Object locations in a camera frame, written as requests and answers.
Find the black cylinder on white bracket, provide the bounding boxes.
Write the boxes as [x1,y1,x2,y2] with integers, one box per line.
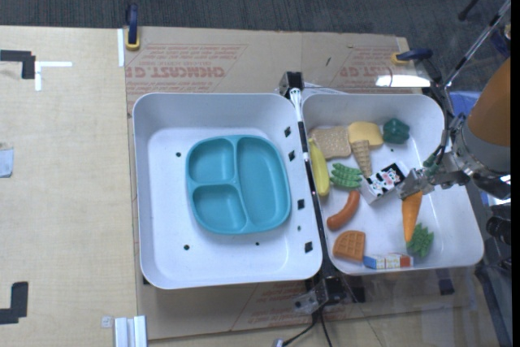
[485,205,512,248]

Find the thin black and white rod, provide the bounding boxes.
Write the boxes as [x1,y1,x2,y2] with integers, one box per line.
[288,88,329,280]

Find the blue divided plate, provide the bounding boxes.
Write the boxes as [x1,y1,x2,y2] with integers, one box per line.
[185,134,293,236]

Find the yellow banana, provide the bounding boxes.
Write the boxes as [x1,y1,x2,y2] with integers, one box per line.
[307,137,332,198]

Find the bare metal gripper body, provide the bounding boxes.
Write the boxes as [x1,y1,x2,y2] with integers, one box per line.
[426,152,475,191]

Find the green pea pods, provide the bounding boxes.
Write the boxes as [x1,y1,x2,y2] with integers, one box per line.
[329,162,364,190]

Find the orange carrot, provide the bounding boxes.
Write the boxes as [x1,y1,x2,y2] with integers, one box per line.
[401,190,424,244]

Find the white plastic tray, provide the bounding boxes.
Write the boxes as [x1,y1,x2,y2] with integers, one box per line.
[301,93,486,277]
[132,92,324,291]

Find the brown cardboard board red print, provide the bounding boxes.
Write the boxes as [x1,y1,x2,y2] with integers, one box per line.
[123,26,484,341]

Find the black block with thin wires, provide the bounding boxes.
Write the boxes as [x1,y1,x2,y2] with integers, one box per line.
[318,275,349,305]
[279,71,305,96]

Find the dark green broccoli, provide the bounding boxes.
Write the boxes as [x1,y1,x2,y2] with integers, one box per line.
[382,117,411,145]

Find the cow print milk carton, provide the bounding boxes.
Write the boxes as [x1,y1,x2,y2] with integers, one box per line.
[361,161,409,206]

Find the yellow ice cream cone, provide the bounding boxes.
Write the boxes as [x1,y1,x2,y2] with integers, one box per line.
[347,121,384,179]

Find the orange sausage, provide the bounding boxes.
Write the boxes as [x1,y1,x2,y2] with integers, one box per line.
[326,189,362,232]

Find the orange waffle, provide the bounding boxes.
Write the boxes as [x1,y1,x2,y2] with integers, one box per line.
[332,230,366,262]

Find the tan bread slice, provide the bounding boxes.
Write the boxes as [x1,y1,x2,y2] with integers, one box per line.
[310,125,353,160]

